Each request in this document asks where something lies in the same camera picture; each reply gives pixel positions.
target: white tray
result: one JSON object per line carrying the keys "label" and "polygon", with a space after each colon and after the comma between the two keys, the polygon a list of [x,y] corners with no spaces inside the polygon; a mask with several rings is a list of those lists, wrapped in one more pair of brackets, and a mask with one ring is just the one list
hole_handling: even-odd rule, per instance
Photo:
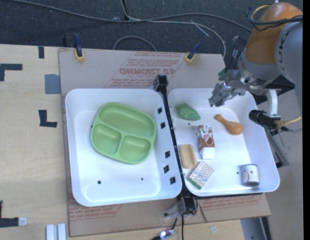
{"label": "white tray", "polygon": [[[126,164],[97,153],[91,126],[109,102],[141,110],[156,122],[151,154],[140,164]],[[71,186],[83,206],[103,206],[170,199],[182,190],[177,158],[163,99],[151,89],[74,89],[65,98]]]}
{"label": "white tray", "polygon": [[[177,145],[191,144],[194,147],[197,161],[204,161],[214,169],[204,187],[199,190],[186,178],[193,169],[183,168],[186,187],[199,197],[240,195],[275,191],[280,184],[280,177],[262,126],[249,119],[249,112],[257,106],[253,96],[246,92],[244,96],[236,96],[227,100],[225,105],[211,107],[208,98],[211,88],[173,89],[168,94],[168,104],[172,117]],[[201,119],[188,121],[178,117],[176,106],[187,103],[194,108]],[[229,121],[239,122],[243,126],[240,135],[231,135],[225,126],[214,119],[221,114]],[[202,160],[197,147],[196,128],[209,124],[212,127],[215,142],[215,158]],[[243,185],[241,167],[256,164],[259,185],[247,187]]]}

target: chocolate milk carton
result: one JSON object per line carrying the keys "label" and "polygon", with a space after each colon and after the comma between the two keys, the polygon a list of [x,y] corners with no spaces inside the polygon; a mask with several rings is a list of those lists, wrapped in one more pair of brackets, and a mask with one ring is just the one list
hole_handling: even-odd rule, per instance
{"label": "chocolate milk carton", "polygon": [[197,127],[196,140],[199,154],[203,159],[215,158],[215,142],[210,125],[204,124]]}

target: blue clamp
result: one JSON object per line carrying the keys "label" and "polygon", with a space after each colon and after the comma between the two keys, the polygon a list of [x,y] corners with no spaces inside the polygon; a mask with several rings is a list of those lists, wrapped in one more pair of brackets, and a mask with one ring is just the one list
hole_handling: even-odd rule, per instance
{"label": "blue clamp", "polygon": [[196,45],[195,45],[195,47],[190,51],[190,52],[188,52],[186,55],[185,55],[185,58],[184,58],[184,60],[186,61],[186,62],[191,62],[193,59],[194,59],[194,55],[195,55],[195,53],[201,48],[201,43],[199,42],[199,43],[197,43]]}
{"label": "blue clamp", "polygon": [[79,34],[74,34],[75,40],[75,57],[76,60],[81,61],[84,59],[84,51],[82,50],[81,39]]}

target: yellow cable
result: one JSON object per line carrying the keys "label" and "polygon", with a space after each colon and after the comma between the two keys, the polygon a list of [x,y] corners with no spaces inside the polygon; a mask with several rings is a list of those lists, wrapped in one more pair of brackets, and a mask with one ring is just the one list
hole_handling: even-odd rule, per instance
{"label": "yellow cable", "polygon": [[297,121],[299,121],[299,120],[301,120],[301,119],[302,119],[302,117],[299,116],[299,117],[297,117],[297,118],[295,118],[295,119],[293,119],[293,120],[289,120],[289,121],[275,120],[275,121],[274,121],[274,124],[276,124],[276,125],[278,126],[278,128],[281,128],[281,127],[283,127],[283,126],[287,126],[287,125],[289,125],[289,124],[295,123],[295,122],[297,122]]}

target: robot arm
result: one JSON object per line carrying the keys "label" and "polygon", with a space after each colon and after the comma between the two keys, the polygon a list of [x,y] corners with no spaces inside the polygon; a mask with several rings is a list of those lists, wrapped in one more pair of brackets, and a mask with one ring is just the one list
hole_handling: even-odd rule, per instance
{"label": "robot arm", "polygon": [[[259,21],[254,14],[267,8]],[[258,5],[247,15],[254,25],[251,36],[238,60],[237,69],[228,69],[224,81],[217,83],[211,106],[222,106],[226,100],[249,91],[269,95],[267,85],[281,74],[295,84],[302,111],[303,13],[286,2]]]}

